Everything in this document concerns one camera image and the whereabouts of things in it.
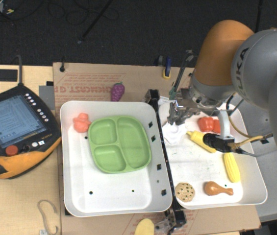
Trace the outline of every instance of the green divided plate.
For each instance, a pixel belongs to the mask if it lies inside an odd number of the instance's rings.
[[[151,161],[151,148],[142,123],[131,116],[99,118],[88,130],[91,153],[106,173],[140,170]]]

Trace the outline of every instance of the toy corn cob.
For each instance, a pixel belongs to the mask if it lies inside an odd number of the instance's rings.
[[[226,152],[224,154],[224,163],[227,170],[228,178],[232,183],[241,181],[240,170],[237,166],[236,160],[232,152]]]

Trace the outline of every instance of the yellow mustard bottle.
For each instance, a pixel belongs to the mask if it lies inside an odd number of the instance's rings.
[[[202,138],[204,136],[204,133],[199,131],[188,131],[187,134],[190,136],[190,140],[195,142],[196,144],[200,145],[202,148],[206,149],[207,151],[211,153],[215,153],[217,150],[215,148],[211,148],[210,146],[206,145]]]

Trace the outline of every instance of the pink toy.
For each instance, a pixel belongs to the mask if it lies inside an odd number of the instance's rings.
[[[80,113],[78,117],[73,118],[73,122],[74,122],[74,129],[78,133],[84,133],[88,131],[89,125],[91,124],[91,121],[88,120],[87,113]]]

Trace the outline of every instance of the orange toy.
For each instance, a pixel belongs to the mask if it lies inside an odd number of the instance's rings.
[[[218,119],[213,119],[212,117],[201,117],[198,119],[197,124],[201,132],[221,132],[220,122]]]
[[[73,122],[74,122],[74,129],[78,133],[84,133],[88,131],[89,125],[91,124],[91,121],[88,120],[87,113],[80,113],[78,117],[73,118]]]

